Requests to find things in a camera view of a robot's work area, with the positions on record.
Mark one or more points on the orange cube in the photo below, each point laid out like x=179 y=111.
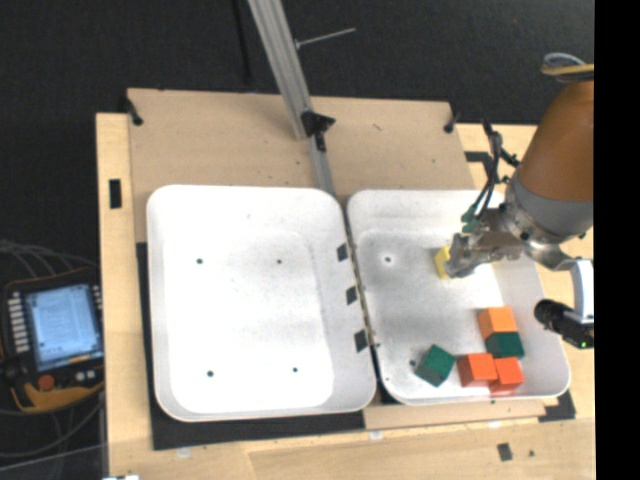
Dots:
x=509 y=371
x=496 y=319
x=479 y=367

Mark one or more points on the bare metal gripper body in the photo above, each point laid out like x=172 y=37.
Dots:
x=500 y=248

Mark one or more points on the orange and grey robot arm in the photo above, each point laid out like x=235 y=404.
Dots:
x=560 y=158

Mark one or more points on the green cube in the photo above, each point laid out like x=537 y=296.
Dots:
x=436 y=363
x=506 y=345

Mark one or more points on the yellow cube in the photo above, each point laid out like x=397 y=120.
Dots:
x=441 y=264

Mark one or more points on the brown cardboard board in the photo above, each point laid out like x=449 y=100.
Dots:
x=225 y=138

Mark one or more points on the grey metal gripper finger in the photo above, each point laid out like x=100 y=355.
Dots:
x=456 y=267
x=461 y=246

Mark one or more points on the white plastic tray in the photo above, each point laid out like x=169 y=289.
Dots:
x=250 y=308
x=415 y=308

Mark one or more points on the black cylinder on white bracket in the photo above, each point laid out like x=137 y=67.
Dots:
x=575 y=313

